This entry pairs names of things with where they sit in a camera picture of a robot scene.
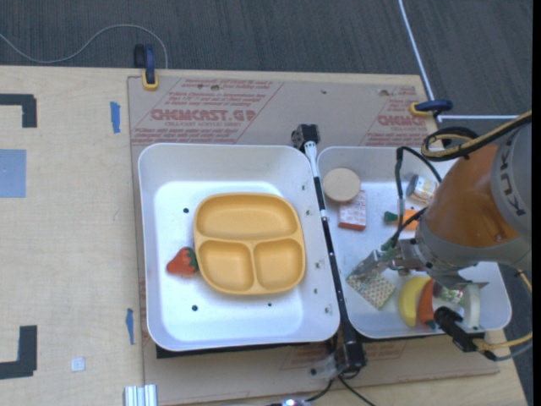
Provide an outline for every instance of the black corner marker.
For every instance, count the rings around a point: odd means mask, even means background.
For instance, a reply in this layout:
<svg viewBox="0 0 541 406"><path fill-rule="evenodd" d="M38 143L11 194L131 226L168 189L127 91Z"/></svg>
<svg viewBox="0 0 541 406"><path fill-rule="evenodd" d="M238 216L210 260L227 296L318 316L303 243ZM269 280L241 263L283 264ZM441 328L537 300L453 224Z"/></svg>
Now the black corner marker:
<svg viewBox="0 0 541 406"><path fill-rule="evenodd" d="M20 105L23 109L23 128L37 128L34 95L0 93L0 105Z"/></svg>
<svg viewBox="0 0 541 406"><path fill-rule="evenodd" d="M0 379L30 377L37 370L37 326L19 328L19 352L16 361L0 363Z"/></svg>

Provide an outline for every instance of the wooden table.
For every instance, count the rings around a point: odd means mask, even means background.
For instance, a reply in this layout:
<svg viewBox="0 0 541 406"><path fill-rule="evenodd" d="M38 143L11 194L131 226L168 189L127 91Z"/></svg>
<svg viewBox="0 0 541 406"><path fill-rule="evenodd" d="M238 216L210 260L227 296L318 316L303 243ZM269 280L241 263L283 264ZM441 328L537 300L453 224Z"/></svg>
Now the wooden table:
<svg viewBox="0 0 541 406"><path fill-rule="evenodd" d="M422 89L418 77L403 75L167 72L336 83L402 77ZM144 385L127 92L127 78L139 75L0 68L0 93L34 95L38 125L23 129L20 107L0 107L0 149L26 151L25 197L0 198L0 362L17 360L20 326L38 331L37 370L0 380L2 404L122 404L124 387ZM110 102L120 106L116 134ZM84 371L72 370L77 357L85 358ZM490 376L366 387L363 394L377 405L526 404L511 360ZM336 389L317 404L359 400Z"/></svg>

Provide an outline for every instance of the white container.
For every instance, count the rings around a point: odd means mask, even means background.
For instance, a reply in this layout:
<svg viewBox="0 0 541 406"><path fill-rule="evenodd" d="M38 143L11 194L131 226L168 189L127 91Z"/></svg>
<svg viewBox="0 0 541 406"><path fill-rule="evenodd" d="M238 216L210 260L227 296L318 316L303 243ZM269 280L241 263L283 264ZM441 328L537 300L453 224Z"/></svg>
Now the white container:
<svg viewBox="0 0 541 406"><path fill-rule="evenodd" d="M443 177L452 163L435 162L433 165ZM396 231L396 224L385 224L383 221L385 211L397 212L395 164L396 149L386 147L329 147L318 157L321 177L337 167L349 168L361 178L361 189L366 194L367 225L363 231L339 228L338 204L333 200L325 200L325 203L347 313L353 327L359 333L374 339L442 333L441 330L434 331L420 323L415 327L409 327L402 321L398 313L398 292L408 277L399 277L397 272L389 269L382 273L395 285L396 290L380 310L372 306L345 281L347 275L360 261L371 251L378 250ZM426 179L434 178L427 166L418 158L404 152L401 175L404 194L408 183L416 174ZM424 205L413 207L417 210ZM412 238L413 235L413 231L404 230L401 239ZM491 330L507 325L511 319L511 304L498 265L493 262L480 262L477 266L461 270L461 275L474 282L489 282L480 292L481 326ZM459 307L452 308L462 313Z"/></svg>
<svg viewBox="0 0 541 406"><path fill-rule="evenodd" d="M149 333L171 351L321 342L340 315L309 161L300 151L270 145L154 144L139 156ZM231 295L199 274L173 276L167 263L194 245L198 204L210 195L279 195L295 208L303 230L306 271L284 293Z"/></svg>

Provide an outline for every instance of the blue clamp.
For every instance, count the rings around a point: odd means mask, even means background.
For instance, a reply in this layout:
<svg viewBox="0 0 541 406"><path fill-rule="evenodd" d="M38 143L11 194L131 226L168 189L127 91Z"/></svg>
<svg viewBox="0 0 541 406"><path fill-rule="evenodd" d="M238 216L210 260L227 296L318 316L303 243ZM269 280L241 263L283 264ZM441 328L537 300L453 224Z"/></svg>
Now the blue clamp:
<svg viewBox="0 0 541 406"><path fill-rule="evenodd" d="M412 102L408 111L410 114L412 114L412 116L417 116L420 118L426 116L437 117L441 112L447 112L452 108L452 101L447 99L434 99L426 102Z"/></svg>
<svg viewBox="0 0 541 406"><path fill-rule="evenodd" d="M137 44L134 48L135 68L145 68L143 71L143 87L147 91L158 88L158 75L154 59L154 48L151 44Z"/></svg>

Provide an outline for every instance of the yellow divided plate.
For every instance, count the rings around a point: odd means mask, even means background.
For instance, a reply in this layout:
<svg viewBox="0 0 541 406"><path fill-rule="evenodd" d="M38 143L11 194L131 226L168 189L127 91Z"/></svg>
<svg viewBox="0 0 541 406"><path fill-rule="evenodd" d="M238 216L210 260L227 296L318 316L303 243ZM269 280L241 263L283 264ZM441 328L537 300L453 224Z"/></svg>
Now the yellow divided plate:
<svg viewBox="0 0 541 406"><path fill-rule="evenodd" d="M194 214L201 275L227 294L274 294L303 278L305 252L297 213L271 194L228 193L201 201Z"/></svg>

